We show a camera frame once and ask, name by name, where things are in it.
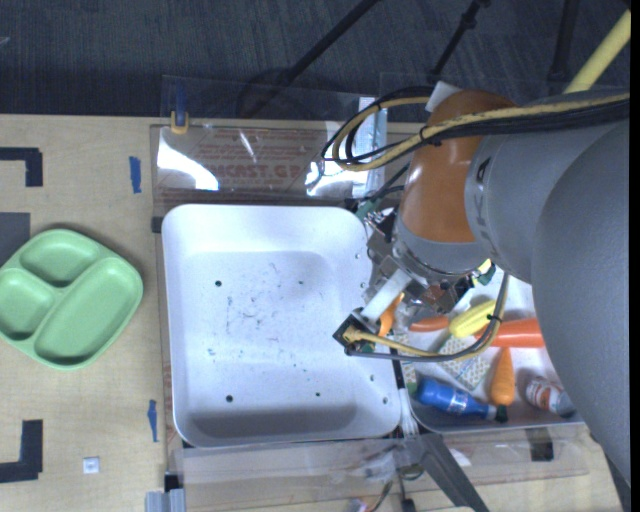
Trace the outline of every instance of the white square marker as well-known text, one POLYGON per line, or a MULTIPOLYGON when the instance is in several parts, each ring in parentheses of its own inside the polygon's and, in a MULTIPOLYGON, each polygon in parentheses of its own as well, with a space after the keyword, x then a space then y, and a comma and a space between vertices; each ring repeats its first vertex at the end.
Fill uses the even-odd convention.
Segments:
POLYGON ((100 457, 85 457, 82 459, 82 472, 85 475, 100 473, 100 457))

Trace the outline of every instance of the white bottle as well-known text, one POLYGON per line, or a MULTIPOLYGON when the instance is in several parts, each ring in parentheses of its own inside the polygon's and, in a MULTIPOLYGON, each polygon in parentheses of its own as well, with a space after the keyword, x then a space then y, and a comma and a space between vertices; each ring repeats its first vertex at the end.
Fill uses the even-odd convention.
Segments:
POLYGON ((576 412, 567 392, 544 377, 536 377, 531 380, 527 385, 525 395, 531 405, 544 411, 551 411, 563 418, 576 412))

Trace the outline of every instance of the dark floor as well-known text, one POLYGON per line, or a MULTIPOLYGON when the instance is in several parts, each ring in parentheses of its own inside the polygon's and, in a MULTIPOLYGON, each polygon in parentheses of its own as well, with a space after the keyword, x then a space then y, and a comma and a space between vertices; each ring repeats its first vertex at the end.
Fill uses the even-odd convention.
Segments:
MULTIPOLYGON (((294 82, 378 95, 420 81, 471 0, 383 0, 294 82)), ((155 116, 163 76, 246 82, 292 66, 357 0, 3 0, 0 112, 155 116)), ((516 101, 546 86, 563 1, 494 0, 444 68, 465 86, 499 84, 516 101)), ((579 3, 570 79, 626 9, 579 3)), ((598 84, 628 86, 630 50, 598 84)))

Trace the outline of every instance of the green plate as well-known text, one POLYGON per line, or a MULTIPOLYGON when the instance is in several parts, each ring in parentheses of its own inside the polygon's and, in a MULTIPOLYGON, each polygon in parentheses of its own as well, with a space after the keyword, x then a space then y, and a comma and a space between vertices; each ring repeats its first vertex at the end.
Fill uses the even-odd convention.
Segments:
POLYGON ((45 231, 0 267, 0 337, 52 368, 83 368, 120 335, 142 293, 140 274, 115 252, 75 231, 45 231))

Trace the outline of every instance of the wooden table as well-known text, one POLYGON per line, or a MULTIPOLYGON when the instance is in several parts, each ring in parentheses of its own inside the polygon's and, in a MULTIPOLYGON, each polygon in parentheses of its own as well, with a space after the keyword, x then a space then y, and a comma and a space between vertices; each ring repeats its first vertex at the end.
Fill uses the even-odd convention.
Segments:
MULTIPOLYGON (((0 461, 18 459, 23 420, 44 424, 43 472, 37 480, 0 484, 0 510, 142 511, 145 494, 163 488, 168 458, 149 128, 166 122, 0 116, 0 147, 37 147, 44 157, 42 187, 25 187, 23 163, 0 161, 0 212, 29 212, 32 236, 54 227, 92 236, 130 261, 145 287, 120 338, 85 369, 52 370, 0 342, 0 461), (140 193, 132 188, 129 157, 141 162, 140 193), (159 442, 147 418, 149 400, 157 402, 159 442), (94 456, 100 472, 83 474, 83 458, 94 456)), ((584 446, 586 475, 482 485, 478 492, 491 510, 621 510, 602 451, 588 439, 584 446)), ((438 490, 418 486, 413 496, 419 510, 451 507, 438 490)), ((319 502, 277 510, 345 506, 319 502)), ((193 503, 192 509, 207 508, 193 503)), ((379 510, 399 510, 397 496, 379 510)))

